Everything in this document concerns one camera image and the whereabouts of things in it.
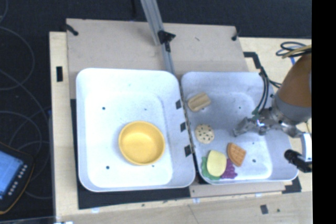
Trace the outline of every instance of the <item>black floor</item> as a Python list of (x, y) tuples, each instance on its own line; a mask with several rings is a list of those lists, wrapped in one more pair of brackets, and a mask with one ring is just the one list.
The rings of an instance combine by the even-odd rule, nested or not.
[[(157, 0), (167, 23), (234, 25), (244, 37), (311, 38), (312, 0)], [(50, 31), (66, 18), (144, 21), (139, 0), (0, 0), (0, 142), (36, 157), (34, 180), (1, 220), (52, 216)]]

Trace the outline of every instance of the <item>yellow cheese slice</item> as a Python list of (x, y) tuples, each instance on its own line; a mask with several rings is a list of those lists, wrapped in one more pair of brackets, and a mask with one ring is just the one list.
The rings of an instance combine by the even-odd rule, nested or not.
[(226, 156), (219, 151), (210, 151), (206, 168), (211, 175), (221, 176), (226, 168)]

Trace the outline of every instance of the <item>white surface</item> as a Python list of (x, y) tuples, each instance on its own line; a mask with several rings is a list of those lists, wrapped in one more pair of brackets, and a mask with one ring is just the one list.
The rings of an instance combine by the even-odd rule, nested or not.
[[(244, 118), (251, 118), (251, 112), (262, 96), (263, 82), (256, 72), (189, 72), (182, 77), (182, 89), (187, 101), (192, 96), (205, 92), (211, 104), (198, 112), (187, 108), (187, 115), (195, 148), (199, 170), (202, 170), (202, 157), (210, 150), (217, 150), (227, 156), (227, 144), (233, 142), (246, 150), (241, 167), (235, 166), (238, 174), (235, 179), (210, 180), (210, 184), (268, 182), (292, 180), (298, 175), (294, 165), (288, 163), (284, 153), (291, 148), (288, 135), (271, 130), (260, 136), (247, 132), (234, 137), (233, 129)], [(270, 87), (269, 96), (273, 93)], [(195, 137), (199, 124), (209, 124), (215, 132), (209, 144), (200, 143)]]
[[(97, 69), (81, 71), (77, 84), (79, 177), (91, 191), (186, 187), (194, 180), (192, 155), (177, 79), (165, 71)], [(121, 129), (147, 121), (164, 135), (163, 156), (152, 165), (129, 163), (118, 147)]]

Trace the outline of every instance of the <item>bowl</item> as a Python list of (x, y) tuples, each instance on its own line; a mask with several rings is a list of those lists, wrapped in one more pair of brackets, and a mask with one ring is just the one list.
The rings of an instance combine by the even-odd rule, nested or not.
[(163, 155), (165, 140), (154, 124), (146, 121), (128, 123), (119, 134), (119, 149), (132, 164), (148, 165)]

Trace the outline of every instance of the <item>wooden table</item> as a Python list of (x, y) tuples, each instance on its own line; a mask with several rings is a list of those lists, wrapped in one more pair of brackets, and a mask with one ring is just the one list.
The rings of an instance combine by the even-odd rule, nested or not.
[[(75, 30), (80, 30), (78, 37), (83, 42), (88, 42), (83, 31), (91, 31), (91, 42), (100, 38), (104, 41), (104, 33), (109, 32), (113, 37), (113, 50), (128, 50), (125, 41), (134, 40), (131, 45), (146, 47), (147, 56), (154, 62), (160, 57), (151, 44), (151, 36), (146, 23), (130, 23), (118, 21), (96, 21), (70, 19), (67, 21)], [(272, 38), (238, 38), (238, 43), (227, 40), (234, 35), (234, 27), (221, 26), (195, 26), (181, 24), (165, 24), (167, 31), (176, 34), (172, 41), (172, 58), (176, 61), (177, 76), (189, 70), (194, 71), (258, 71), (251, 58), (244, 58), (243, 52), (256, 52), (261, 64), (266, 69), (269, 77), (281, 82), (292, 63), (290, 59), (282, 60), (275, 56), (279, 45), (287, 39)], [(75, 168), (75, 152), (73, 148), (72, 122), (70, 98), (74, 94), (74, 77), (83, 66), (81, 61), (76, 61), (76, 53), (69, 54), (73, 46), (69, 46), (72, 33), (50, 33), (50, 68), (52, 90), (52, 126), (53, 126), (53, 168), (55, 186), (55, 208), (57, 221), (74, 221), (75, 223), (312, 223), (312, 176), (299, 173), (302, 192), (282, 194), (286, 183), (271, 184), (243, 184), (242, 186), (200, 186), (192, 184), (191, 197), (177, 200), (163, 200), (146, 203), (129, 203), (123, 205), (105, 206), (91, 209), (78, 209), (78, 194)], [(310, 44), (307, 39), (295, 40)], [(204, 48), (213, 48), (207, 52)], [(193, 49), (190, 57), (186, 52)], [(119, 57), (119, 62), (113, 68), (130, 68), (125, 66), (125, 60)], [(132, 54), (133, 62), (141, 54)], [(62, 69), (62, 80), (57, 72)], [(152, 69), (164, 69), (164, 66), (153, 65)], [(311, 121), (302, 124), (299, 128), (303, 131), (310, 129)], [(292, 140), (293, 149), (300, 151), (300, 140)], [(262, 209), (267, 207), (268, 213), (263, 214)]]

